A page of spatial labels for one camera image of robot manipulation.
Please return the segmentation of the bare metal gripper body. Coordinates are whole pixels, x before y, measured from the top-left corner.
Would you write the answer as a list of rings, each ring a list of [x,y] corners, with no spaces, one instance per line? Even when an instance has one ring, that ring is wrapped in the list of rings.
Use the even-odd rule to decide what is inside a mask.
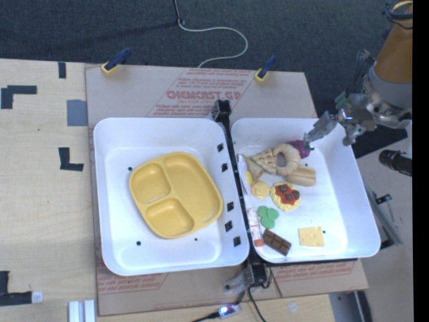
[[[411,107],[397,107],[378,93],[342,92],[336,98],[340,122],[360,125],[373,131],[378,125],[391,129],[404,129],[412,120]]]

